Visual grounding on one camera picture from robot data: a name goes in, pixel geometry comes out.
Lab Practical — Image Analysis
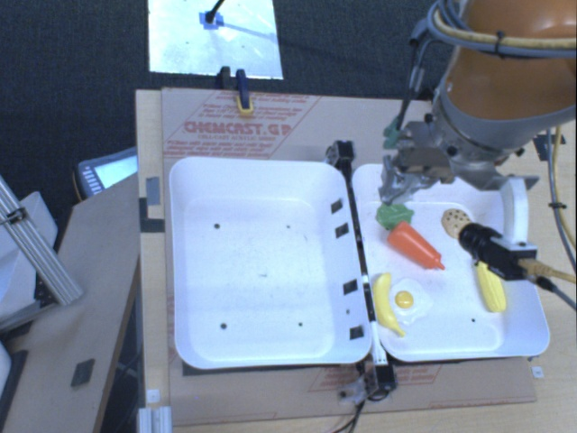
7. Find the brown cardboard board red print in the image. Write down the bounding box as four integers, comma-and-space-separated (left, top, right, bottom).
160, 87, 538, 427

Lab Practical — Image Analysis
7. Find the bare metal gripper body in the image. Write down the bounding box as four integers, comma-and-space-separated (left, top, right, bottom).
393, 114, 516, 189

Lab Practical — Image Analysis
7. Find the white plastic tray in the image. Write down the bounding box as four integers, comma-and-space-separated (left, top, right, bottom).
169, 156, 374, 371
352, 163, 552, 364

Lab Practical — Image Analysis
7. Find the thin black and white rod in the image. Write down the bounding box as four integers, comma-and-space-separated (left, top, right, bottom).
341, 159, 387, 370

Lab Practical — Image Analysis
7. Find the yellow banana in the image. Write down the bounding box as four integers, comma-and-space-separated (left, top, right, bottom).
372, 272, 407, 338

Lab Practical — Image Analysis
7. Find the brown biscuit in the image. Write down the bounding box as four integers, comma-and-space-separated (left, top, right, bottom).
441, 208, 473, 239

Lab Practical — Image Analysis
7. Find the white and yellow fried egg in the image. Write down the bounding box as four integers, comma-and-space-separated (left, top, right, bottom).
388, 277, 435, 327

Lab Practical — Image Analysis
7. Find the orange carrot with green top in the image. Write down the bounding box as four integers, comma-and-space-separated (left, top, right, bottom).
375, 202, 446, 272

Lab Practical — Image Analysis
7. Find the yellow corn cob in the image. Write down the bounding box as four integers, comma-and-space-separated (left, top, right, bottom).
474, 260, 508, 314

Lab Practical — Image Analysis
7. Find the black cylinder on white bracket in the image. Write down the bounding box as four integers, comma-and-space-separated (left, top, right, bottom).
458, 176, 538, 282

